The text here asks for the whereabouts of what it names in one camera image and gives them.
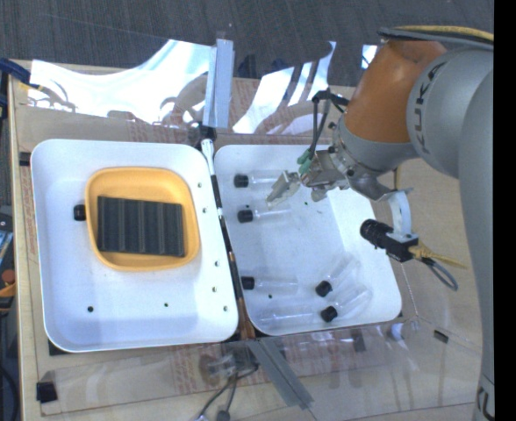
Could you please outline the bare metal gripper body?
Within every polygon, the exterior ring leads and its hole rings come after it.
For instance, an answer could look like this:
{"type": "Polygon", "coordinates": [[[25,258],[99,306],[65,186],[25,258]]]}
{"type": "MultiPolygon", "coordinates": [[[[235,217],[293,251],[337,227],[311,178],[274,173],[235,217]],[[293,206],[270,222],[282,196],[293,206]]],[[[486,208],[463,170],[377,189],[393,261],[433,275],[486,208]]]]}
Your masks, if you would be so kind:
{"type": "Polygon", "coordinates": [[[352,189],[373,201],[383,201],[393,189],[378,178],[384,172],[356,161],[342,148],[330,146],[314,153],[307,149],[300,157],[301,183],[311,190],[311,199],[319,202],[333,189],[352,189]]]}

